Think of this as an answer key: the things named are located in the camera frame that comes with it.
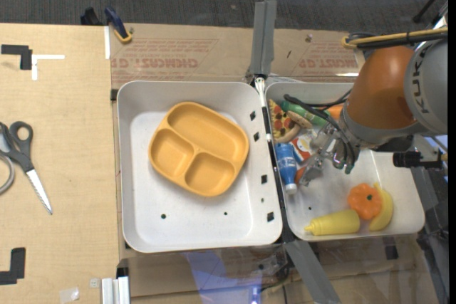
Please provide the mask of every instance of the banana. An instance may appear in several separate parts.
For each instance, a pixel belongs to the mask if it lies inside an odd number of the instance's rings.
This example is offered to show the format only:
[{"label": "banana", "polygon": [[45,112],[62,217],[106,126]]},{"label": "banana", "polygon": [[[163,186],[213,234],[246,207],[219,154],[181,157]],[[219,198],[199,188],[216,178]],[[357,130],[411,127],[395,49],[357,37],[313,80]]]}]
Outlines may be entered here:
[{"label": "banana", "polygon": [[380,213],[374,216],[372,221],[370,221],[369,231],[381,231],[390,223],[391,218],[393,217],[393,198],[390,193],[380,187],[379,183],[375,182],[373,186],[377,189],[382,198],[382,209],[380,210]]}]

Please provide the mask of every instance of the white tape marker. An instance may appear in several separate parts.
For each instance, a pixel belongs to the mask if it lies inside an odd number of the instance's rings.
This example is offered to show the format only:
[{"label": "white tape marker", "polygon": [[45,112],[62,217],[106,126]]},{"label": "white tape marker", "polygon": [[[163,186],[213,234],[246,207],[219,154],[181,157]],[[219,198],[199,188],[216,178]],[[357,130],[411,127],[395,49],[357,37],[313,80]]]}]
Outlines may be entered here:
[{"label": "white tape marker", "polygon": [[32,55],[31,56],[31,79],[38,80],[38,60],[64,60],[65,55]]},{"label": "white tape marker", "polygon": [[105,26],[105,57],[106,60],[109,60],[109,58],[111,57],[109,26]]}]

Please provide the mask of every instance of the divided plate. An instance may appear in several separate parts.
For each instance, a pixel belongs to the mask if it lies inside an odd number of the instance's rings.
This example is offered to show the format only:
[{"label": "divided plate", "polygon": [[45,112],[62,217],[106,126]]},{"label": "divided plate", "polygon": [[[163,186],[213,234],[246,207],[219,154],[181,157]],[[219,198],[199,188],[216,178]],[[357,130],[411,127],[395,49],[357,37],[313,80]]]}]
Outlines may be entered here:
[{"label": "divided plate", "polygon": [[228,190],[248,152],[240,126],[194,102],[175,105],[149,144],[150,163],[161,175],[202,196]]}]

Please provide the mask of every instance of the scissor blade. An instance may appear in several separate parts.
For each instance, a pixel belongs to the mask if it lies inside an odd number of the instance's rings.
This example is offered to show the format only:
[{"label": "scissor blade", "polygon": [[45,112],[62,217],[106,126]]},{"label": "scissor blade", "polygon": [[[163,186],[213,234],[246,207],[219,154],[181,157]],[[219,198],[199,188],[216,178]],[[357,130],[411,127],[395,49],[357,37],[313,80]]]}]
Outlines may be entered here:
[{"label": "scissor blade", "polygon": [[35,190],[36,195],[38,195],[38,198],[40,199],[41,203],[44,205],[48,213],[52,214],[51,203],[49,203],[48,196],[44,191],[43,185],[41,183],[40,178],[38,177],[38,174],[36,173],[36,170],[33,169],[27,171],[27,177],[30,180],[31,186],[33,186],[33,190]]}]

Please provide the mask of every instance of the blue clamp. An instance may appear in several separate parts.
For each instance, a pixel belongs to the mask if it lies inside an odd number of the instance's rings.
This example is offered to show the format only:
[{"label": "blue clamp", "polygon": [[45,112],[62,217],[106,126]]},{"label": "blue clamp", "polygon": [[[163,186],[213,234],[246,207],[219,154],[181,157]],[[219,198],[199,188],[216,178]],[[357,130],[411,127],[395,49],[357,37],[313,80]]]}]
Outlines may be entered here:
[{"label": "blue clamp", "polygon": [[114,34],[119,38],[120,42],[128,43],[131,41],[131,33],[125,29],[122,20],[119,18],[113,8],[107,6],[105,8],[105,15],[108,20],[108,24],[114,25]]}]

